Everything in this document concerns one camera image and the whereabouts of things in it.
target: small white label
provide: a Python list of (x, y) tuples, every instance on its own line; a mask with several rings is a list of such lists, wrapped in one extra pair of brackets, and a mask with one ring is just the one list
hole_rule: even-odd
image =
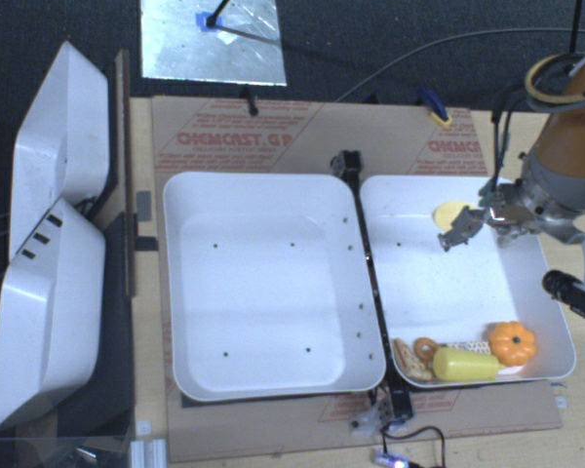
[(137, 421), (136, 422), (136, 434), (137, 435), (151, 435), (152, 433), (152, 422), (150, 420)]
[(555, 403), (557, 403), (557, 407), (560, 410), (564, 410), (565, 408), (567, 408), (566, 397), (563, 396), (563, 395), (557, 395), (557, 396), (555, 396)]

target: orange pumpkin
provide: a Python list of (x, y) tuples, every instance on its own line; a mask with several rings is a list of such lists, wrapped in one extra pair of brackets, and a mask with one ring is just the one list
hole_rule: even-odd
[(498, 323), (487, 342), (492, 355), (504, 366), (521, 366), (537, 352), (533, 333), (516, 321)]

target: toy food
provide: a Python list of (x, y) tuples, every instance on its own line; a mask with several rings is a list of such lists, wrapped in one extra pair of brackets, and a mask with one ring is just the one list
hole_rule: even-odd
[(461, 201), (446, 201), (434, 210), (433, 221), (440, 229), (447, 232), (464, 207), (472, 208), (472, 205)]
[(427, 367), (431, 366), (433, 356), (439, 348), (440, 345), (431, 338), (419, 338), (413, 343), (413, 353)]
[(521, 366), (537, 352), (533, 333), (516, 321), (498, 323), (487, 341), (492, 355), (504, 366)]
[(470, 352), (479, 352), (480, 354), (491, 354), (489, 343), (486, 341), (452, 341), (451, 343), (443, 343), (442, 346), (468, 350)]
[(493, 355), (441, 347), (433, 358), (433, 371), (442, 381), (487, 381), (503, 366)]
[(392, 344), (397, 365), (405, 376), (421, 381), (433, 378), (433, 373), (413, 354), (409, 345), (400, 338), (393, 340)]

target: cardboard sheet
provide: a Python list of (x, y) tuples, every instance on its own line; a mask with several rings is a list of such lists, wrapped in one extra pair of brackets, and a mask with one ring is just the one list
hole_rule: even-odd
[[(371, 445), (351, 435), (350, 417), (367, 394), (202, 405), (183, 398), (172, 372), (171, 323), (162, 189), (181, 172), (329, 172), (341, 150), (362, 151), (371, 175), (484, 176), (487, 169), (467, 109), (450, 109), (441, 129), (424, 107), (259, 101), (259, 114), (236, 99), (156, 97), (153, 146), (170, 459), (173, 462)], [(415, 418), (448, 437), (559, 428), (548, 382), (412, 394)]]

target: white plastic tub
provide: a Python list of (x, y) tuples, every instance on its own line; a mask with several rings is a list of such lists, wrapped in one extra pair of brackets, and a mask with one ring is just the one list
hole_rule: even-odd
[(9, 260), (59, 197), (78, 207), (101, 194), (108, 138), (108, 81), (64, 42), (18, 132)]
[[(519, 321), (535, 333), (538, 352), (496, 381), (569, 374), (574, 348), (559, 303), (541, 287), (546, 262), (535, 236), (505, 247), (487, 227), (467, 246), (440, 247), (432, 213), (446, 201), (477, 204), (481, 177), (373, 176), (362, 187), (388, 334), (409, 345), (422, 336), (438, 343), (485, 340), (494, 324)], [(454, 383), (404, 378), (435, 388)]]
[(0, 429), (89, 381), (98, 359), (104, 237), (59, 199), (10, 263), (0, 293)]
[(374, 387), (385, 359), (353, 195), (328, 175), (164, 190), (175, 381), (198, 401)]

